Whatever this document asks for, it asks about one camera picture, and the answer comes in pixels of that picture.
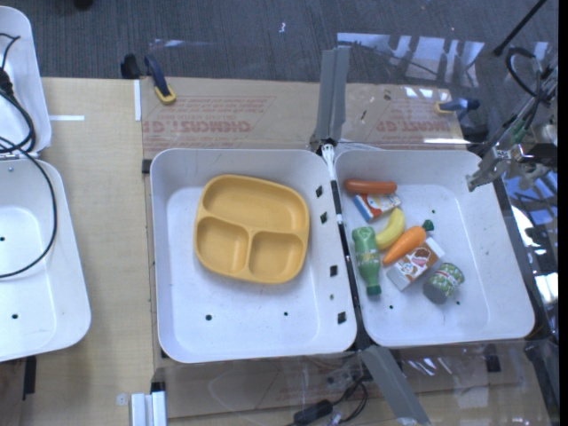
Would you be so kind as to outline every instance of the black pole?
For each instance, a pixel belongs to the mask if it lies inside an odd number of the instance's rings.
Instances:
[[[497,56],[500,56],[503,53],[503,50],[505,49],[505,46],[507,46],[507,44],[509,43],[509,41],[511,41],[516,35],[517,33],[521,30],[521,28],[523,28],[525,26],[525,24],[529,21],[529,19],[539,10],[539,8],[541,6],[544,5],[544,3],[547,0],[539,0],[539,2],[532,7],[532,9],[528,12],[528,14],[523,18],[523,20],[521,20],[519,22],[519,24],[513,29],[513,31],[509,34],[509,36],[507,36],[505,38],[505,40],[499,44],[494,50],[493,53]]]

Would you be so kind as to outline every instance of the white tray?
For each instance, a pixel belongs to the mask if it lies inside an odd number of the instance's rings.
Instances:
[[[198,201],[207,182],[222,174],[274,181],[304,197],[310,211],[308,254],[291,281],[232,280],[198,261],[193,252]],[[195,363],[311,355],[352,345],[357,325],[321,158],[304,150],[170,149],[154,158],[150,178],[158,336],[171,358]]]
[[[493,185],[470,192],[466,184],[479,161],[458,150],[350,150],[337,156],[340,189],[346,178],[396,181],[406,226],[430,219],[435,230],[429,235],[446,253],[442,261],[456,264],[465,275],[455,295],[439,306],[422,293],[428,273],[401,292],[383,267],[383,292],[376,298],[366,294],[357,273],[363,321],[375,342],[408,347],[488,341],[521,338],[533,329],[533,307]],[[351,231],[367,222],[352,194],[342,191],[341,199],[353,251]],[[378,232],[387,220],[379,217],[371,226]]]
[[[21,36],[8,53],[6,71],[15,95],[35,125],[39,152],[49,145],[51,126],[28,18],[0,6],[0,32]],[[0,62],[7,38],[0,43]],[[0,99],[5,124],[0,136],[18,142],[27,132],[19,112]],[[57,202],[58,230],[51,250],[29,270],[0,279],[0,362],[56,351],[81,340],[91,308],[61,176],[39,161]],[[29,160],[0,157],[0,274],[32,262],[46,248],[53,226],[51,194]]]

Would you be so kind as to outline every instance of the table surface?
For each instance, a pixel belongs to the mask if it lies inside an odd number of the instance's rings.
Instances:
[[[76,345],[37,356],[35,394],[22,403],[20,424],[126,425],[130,394],[149,392],[156,361],[142,128],[135,117],[133,81],[44,78],[43,89],[50,115],[84,116],[53,120],[51,146],[42,157],[63,178],[92,321]],[[536,376],[530,368],[525,374],[522,386],[485,387],[478,408],[474,403],[463,410],[451,391],[420,400],[438,424],[448,424],[450,418],[459,422],[464,414],[472,421],[510,418],[516,409],[520,417],[545,421]],[[377,412],[385,419],[381,424],[398,424],[385,414],[384,399],[374,399],[370,406],[358,424],[368,424]],[[281,425],[290,418],[286,410],[171,423]]]

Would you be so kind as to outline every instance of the gray carpet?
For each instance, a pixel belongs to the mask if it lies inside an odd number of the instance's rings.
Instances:
[[[406,74],[391,59],[353,49],[350,80],[426,83],[454,95],[480,99],[479,122],[497,127],[523,92],[507,81],[504,57],[492,49],[539,0],[94,0],[79,11],[71,0],[0,0],[23,11],[35,34],[43,76],[120,78],[120,65],[134,53],[141,69],[155,39],[183,40],[160,49],[166,75],[276,81],[320,79],[321,51],[336,46],[340,32],[390,36],[397,47],[410,36],[483,44],[476,57],[477,84],[458,77]],[[558,49],[558,0],[548,0],[514,38],[534,49]]]

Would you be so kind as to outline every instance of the yellow divided plate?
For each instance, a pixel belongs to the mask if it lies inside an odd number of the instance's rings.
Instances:
[[[212,272],[266,284],[293,279],[308,248],[310,215],[293,189],[239,175],[221,175],[203,188],[193,249]]]

